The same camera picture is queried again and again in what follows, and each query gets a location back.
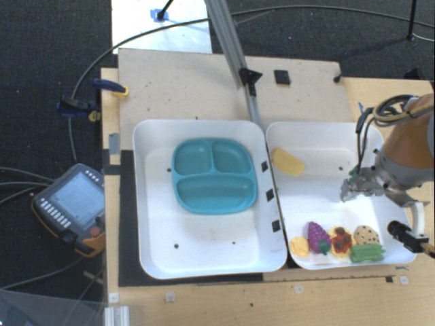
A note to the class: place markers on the tan chocolate chip biscuit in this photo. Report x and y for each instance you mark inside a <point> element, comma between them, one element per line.
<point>366,235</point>

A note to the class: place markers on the white plastic tray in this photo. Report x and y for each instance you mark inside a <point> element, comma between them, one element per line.
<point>210,243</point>
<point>316,202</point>

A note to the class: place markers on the purple toy grapes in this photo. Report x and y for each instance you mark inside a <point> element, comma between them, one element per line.
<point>316,236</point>

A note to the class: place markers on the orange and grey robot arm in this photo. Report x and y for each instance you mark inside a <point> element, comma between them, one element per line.
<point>409,141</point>

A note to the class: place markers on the yellow toy slice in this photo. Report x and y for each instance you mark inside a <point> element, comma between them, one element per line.
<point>287,163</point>

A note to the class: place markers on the yellow and red pizza slice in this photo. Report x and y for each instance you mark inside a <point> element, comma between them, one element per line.
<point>340,241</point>

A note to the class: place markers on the green toy beans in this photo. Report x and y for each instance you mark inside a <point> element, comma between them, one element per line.
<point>367,253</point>

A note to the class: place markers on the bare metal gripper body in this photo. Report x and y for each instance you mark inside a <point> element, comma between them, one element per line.
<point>372,180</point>

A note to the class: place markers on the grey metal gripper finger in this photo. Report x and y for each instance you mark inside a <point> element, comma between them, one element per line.
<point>346,190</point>
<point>359,191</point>

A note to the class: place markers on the black block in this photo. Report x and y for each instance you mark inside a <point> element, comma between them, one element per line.
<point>282,77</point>

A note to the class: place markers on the yellow toy corn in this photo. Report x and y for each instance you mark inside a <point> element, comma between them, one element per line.
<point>299,246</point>

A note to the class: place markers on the teal divided plate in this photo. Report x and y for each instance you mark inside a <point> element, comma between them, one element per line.
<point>214,190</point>

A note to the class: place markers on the black cylinder on white bracket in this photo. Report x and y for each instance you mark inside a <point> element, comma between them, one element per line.
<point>401,231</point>

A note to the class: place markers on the pale wood board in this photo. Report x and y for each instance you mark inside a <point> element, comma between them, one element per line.
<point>190,83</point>

